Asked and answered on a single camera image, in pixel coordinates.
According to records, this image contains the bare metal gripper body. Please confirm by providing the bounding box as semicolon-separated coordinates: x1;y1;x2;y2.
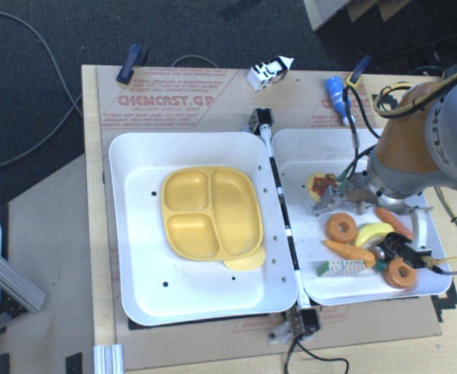
339;181;418;214

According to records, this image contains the toy pizza slice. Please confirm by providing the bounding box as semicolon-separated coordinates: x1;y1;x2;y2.
305;171;339;203

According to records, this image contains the yellow banana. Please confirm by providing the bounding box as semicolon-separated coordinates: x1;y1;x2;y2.
353;221;395;249

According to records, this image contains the orange doughnut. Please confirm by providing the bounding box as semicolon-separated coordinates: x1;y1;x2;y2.
383;256;418;290
325;212;359;245

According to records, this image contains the orange carrot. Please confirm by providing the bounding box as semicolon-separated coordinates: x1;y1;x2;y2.
323;239;388;274
375;206;414;242

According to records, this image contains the thin black and white rod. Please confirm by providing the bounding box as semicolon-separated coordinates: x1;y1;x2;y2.
260;124;311;309

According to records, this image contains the white plastic tray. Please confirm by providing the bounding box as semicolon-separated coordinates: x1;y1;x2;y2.
108;131;300;327
270;128;453;307

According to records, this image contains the white and green packet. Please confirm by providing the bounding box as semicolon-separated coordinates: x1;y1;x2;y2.
315;258;367;278

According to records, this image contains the yellow divided plate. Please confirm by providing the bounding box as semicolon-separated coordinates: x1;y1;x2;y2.
160;165;265;263

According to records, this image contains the pale yellow flat disc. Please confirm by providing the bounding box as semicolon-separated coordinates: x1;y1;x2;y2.
223;246;267;273

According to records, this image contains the blue and white bottle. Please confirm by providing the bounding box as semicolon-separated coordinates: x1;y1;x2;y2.
325;76;356;128

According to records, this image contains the white and black carton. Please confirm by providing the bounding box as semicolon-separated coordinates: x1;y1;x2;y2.
246;55;295;92

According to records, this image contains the brown cardboard board, red print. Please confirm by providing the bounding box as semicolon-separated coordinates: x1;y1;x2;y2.
95;66;444;370

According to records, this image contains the black cylinder on white bracket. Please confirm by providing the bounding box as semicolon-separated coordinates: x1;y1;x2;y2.
372;207;434;270

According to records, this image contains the black block with thin wires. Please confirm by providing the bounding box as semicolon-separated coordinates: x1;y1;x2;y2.
267;307;322;345
248;108;274;136

